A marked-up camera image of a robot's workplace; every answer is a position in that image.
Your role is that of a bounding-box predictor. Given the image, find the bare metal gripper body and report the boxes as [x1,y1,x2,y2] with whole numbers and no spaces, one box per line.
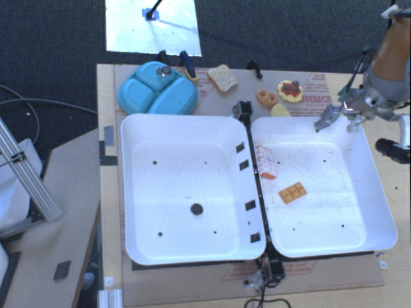
[340,87,403,122]

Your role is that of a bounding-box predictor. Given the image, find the yellow toy chip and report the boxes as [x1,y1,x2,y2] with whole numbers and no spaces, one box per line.
[270,103,292,119]

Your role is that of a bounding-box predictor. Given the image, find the orange toy pretzel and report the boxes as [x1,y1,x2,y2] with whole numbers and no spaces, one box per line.
[256,89,279,110]

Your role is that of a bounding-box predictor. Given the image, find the white and orange carton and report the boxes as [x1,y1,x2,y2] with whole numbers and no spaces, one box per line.
[254,144,278,181]

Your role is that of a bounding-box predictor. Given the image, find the orange toy biscuit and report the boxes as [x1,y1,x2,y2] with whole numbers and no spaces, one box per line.
[277,182,308,205]

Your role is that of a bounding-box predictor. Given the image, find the white plastic tray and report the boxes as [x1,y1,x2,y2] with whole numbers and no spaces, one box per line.
[250,116,399,259]
[120,113,268,266]

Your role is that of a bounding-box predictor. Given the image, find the thin black rod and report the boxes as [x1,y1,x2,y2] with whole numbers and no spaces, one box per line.
[241,115,279,262]

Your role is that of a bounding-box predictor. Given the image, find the toy bread slice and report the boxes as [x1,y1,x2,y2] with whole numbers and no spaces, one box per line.
[207,64,240,93]

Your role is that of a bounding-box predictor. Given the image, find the blue divided plate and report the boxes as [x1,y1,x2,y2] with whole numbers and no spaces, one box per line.
[117,60,200,116]

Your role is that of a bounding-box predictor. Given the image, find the brown cardboard board red print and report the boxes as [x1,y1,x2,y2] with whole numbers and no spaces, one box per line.
[113,64,385,307]

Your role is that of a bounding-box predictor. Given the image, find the black cylinder on white bracket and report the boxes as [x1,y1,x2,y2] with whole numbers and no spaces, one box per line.
[375,113,411,164]

